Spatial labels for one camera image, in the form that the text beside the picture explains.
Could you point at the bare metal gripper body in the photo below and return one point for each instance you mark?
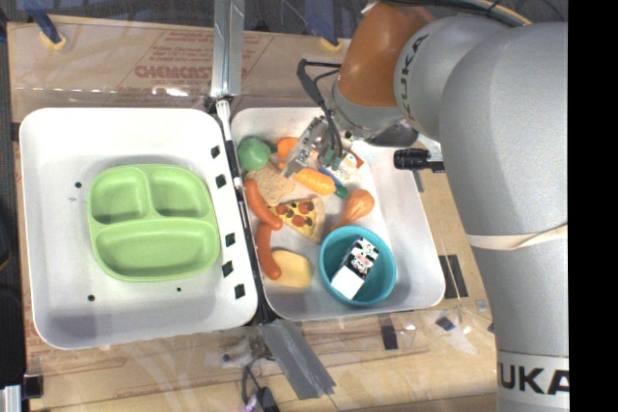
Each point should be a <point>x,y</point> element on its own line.
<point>316,135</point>

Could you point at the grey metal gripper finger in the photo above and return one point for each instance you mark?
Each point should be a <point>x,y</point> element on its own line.
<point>293,165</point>

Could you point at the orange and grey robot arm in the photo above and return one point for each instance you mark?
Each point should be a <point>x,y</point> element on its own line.
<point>502,120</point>

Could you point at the small orange toy vegetable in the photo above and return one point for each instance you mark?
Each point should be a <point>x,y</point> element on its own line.
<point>287,146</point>

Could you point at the orange carrot with green end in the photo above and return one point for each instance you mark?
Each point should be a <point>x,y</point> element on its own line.
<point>315,181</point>

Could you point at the brown bread slice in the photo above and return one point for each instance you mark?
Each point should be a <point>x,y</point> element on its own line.
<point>274,184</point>

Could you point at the green toy vegetable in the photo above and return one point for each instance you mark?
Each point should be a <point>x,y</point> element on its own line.
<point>253,153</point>

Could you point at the small white and red carton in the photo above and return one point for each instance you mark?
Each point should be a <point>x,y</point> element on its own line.
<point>348,165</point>

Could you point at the pizza slice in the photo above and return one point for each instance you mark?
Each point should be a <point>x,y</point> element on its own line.
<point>300,216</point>

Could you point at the orange sausage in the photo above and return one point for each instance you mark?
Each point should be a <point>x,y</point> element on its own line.
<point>266,251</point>
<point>260,206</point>

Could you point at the white cow print carton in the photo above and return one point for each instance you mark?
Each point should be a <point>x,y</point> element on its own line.
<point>356,269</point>

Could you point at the white plastic tray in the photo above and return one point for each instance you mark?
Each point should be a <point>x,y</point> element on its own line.
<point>410,255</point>
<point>58,227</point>

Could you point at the teal bowl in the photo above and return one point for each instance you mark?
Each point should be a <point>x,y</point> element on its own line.
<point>381,284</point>

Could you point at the green divided plate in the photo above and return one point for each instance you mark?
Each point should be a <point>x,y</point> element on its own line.
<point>154,246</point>

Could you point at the brown cardboard board red print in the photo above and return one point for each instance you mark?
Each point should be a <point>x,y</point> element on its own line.
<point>120,58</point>

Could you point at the black cylinder on white bracket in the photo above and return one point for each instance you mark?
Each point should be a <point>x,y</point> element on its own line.
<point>410,158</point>

